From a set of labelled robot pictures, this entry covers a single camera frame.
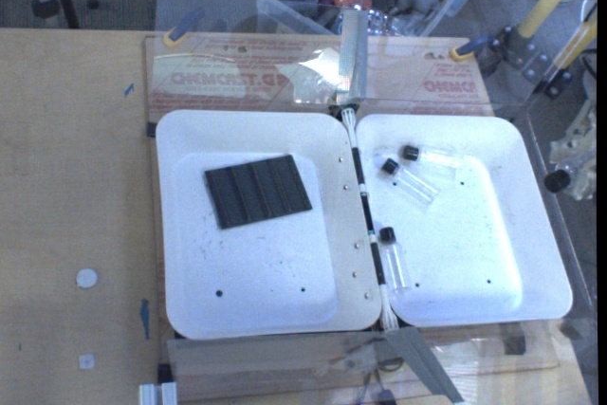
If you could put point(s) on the dark grey ribbed mat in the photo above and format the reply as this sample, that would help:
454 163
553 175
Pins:
258 190

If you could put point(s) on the thin black and white rod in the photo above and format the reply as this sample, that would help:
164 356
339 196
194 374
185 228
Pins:
365 204

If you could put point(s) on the clear bottle with black cap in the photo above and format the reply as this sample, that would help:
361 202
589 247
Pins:
410 152
388 234
391 166

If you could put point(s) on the white plastic tray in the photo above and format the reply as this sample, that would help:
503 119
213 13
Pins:
265 270
474 251

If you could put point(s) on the black cylinder on white bracket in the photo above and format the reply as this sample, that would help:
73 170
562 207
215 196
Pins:
557 180

